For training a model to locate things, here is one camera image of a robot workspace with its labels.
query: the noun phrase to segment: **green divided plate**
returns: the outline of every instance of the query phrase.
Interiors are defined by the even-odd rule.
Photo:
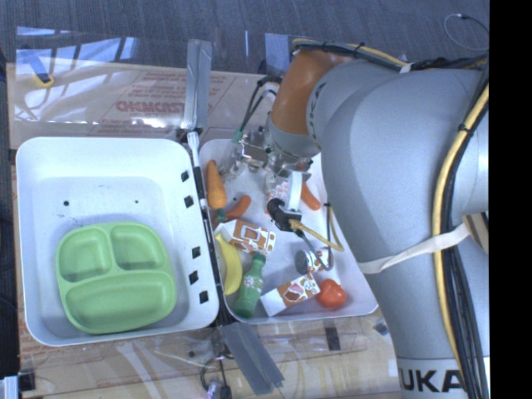
[[[136,222],[92,224],[60,241],[56,272],[69,321],[90,334],[121,333],[160,321],[177,300],[165,245]]]

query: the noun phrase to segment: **red tomato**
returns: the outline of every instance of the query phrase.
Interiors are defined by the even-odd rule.
[[[319,288],[321,291],[316,298],[326,308],[334,308],[346,301],[346,292],[332,279],[323,280]]]

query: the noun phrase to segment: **banana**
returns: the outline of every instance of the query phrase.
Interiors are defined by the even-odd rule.
[[[215,238],[219,242],[225,261],[224,294],[229,296],[239,290],[242,282],[242,260],[239,251],[224,241],[221,234],[217,234]]]

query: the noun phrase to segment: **gray floor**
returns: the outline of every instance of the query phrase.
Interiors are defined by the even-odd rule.
[[[214,44],[213,69],[260,72],[266,34],[364,42],[419,62],[480,55],[489,46],[489,23],[490,0],[0,0],[0,48],[14,60],[17,27],[85,33],[74,41],[138,37],[138,62],[182,67],[184,43],[199,38]],[[17,372],[9,155],[0,82],[0,378]]]

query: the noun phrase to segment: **carrot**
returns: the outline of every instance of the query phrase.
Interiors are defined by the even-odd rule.
[[[236,203],[236,205],[232,209],[225,212],[225,217],[227,218],[227,221],[240,219],[240,217],[242,217],[242,214],[245,213],[245,211],[250,205],[251,197],[249,195],[243,195],[242,198],[239,199],[239,202]]]
[[[307,182],[303,182],[303,186],[301,188],[301,199],[311,210],[316,211],[322,206],[318,198],[316,198],[308,188]]]
[[[214,160],[207,163],[207,203],[211,209],[222,209],[227,204],[224,182]]]

